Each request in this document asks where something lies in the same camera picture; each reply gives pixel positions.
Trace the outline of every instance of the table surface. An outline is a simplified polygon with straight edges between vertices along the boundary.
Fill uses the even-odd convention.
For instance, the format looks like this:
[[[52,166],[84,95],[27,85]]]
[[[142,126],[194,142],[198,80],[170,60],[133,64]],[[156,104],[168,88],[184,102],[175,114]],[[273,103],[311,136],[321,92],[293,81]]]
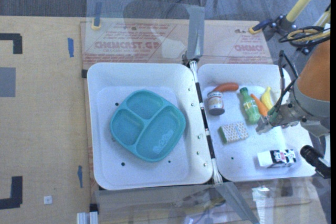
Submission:
[[[13,54],[12,41],[0,41],[0,68],[15,71],[15,97],[0,98],[0,199],[11,196],[12,177],[23,177],[23,203],[0,210],[1,223],[74,223],[77,213],[89,212],[96,185],[90,176],[86,85],[81,77],[80,24],[85,21],[0,17],[1,33],[23,37],[22,54]],[[324,223],[316,191],[309,192],[312,202],[279,207],[275,223],[286,223],[298,210],[299,223],[308,223],[306,217]],[[46,196],[52,196],[52,204],[44,204]]]

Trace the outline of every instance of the yellow banana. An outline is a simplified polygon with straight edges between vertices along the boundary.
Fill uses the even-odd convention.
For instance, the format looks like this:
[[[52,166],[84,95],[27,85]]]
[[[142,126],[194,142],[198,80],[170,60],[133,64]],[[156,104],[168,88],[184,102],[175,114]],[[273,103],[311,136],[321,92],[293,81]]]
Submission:
[[[261,102],[270,110],[273,107],[271,100],[271,87],[267,87],[260,98]]]

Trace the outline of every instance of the carrot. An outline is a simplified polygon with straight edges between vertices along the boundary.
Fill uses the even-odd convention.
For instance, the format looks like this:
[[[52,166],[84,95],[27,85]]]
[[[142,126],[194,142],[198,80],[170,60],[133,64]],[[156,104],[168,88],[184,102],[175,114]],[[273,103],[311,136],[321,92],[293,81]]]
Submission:
[[[215,89],[213,89],[213,91],[217,91],[217,92],[225,92],[225,91],[237,91],[239,88],[239,85],[237,83],[234,82],[227,82],[227,83],[223,83],[218,85]]]
[[[253,93],[250,96],[256,101],[259,113],[263,116],[267,116],[268,109]]]

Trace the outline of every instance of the teal plate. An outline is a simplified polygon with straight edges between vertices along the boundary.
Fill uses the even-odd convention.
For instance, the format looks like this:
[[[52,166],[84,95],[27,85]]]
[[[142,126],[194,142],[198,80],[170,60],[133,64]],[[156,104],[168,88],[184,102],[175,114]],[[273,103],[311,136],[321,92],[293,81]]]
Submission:
[[[130,94],[112,116],[112,136],[124,148],[147,162],[170,153],[185,129],[183,113],[158,94],[140,90]]]

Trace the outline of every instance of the can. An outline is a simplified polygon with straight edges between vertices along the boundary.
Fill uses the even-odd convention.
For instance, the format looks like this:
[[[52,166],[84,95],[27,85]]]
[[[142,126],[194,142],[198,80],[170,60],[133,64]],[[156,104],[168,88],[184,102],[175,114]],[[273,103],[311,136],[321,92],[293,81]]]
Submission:
[[[224,113],[223,94],[218,91],[208,93],[208,107],[211,115],[221,115]]]

